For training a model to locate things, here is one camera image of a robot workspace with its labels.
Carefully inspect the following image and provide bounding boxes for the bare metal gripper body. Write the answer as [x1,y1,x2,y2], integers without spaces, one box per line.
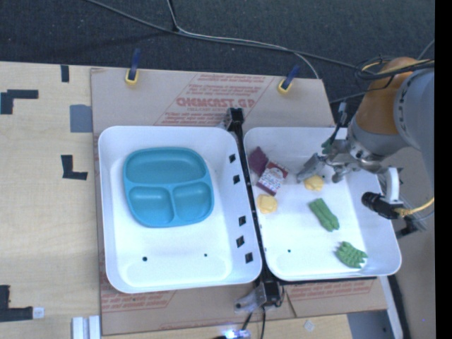
[324,138,388,176]

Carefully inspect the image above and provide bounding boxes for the thin black rod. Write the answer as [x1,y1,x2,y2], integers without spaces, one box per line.
[233,127,270,283]

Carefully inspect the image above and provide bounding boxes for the yellow toy food piece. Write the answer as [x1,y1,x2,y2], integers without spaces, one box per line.
[256,194,279,215]
[303,174,325,192]

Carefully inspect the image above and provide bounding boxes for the blue divided plate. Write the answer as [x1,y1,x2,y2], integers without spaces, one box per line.
[122,147,215,229]

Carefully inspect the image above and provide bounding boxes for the brown cardboard board red print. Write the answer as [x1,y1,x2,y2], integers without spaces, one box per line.
[90,67,389,337]

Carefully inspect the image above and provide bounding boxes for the green bean bunch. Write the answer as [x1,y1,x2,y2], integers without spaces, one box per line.
[335,241,369,270]

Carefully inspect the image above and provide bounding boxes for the white plastic tray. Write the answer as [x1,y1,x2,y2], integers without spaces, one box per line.
[97,125,263,294]
[243,126,403,283]

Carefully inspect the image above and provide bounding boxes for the red and white carton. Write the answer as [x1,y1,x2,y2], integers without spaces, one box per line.
[256,160,290,196]

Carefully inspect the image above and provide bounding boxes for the black cylinder on white bracket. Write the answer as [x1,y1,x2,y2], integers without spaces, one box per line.
[361,167,405,220]

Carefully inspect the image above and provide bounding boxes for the black block with thin wires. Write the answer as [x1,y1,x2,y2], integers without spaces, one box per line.
[225,107,246,132]
[258,280,284,307]

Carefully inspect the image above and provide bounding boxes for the green asparagus bundle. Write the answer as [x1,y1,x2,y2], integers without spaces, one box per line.
[309,198,340,232]

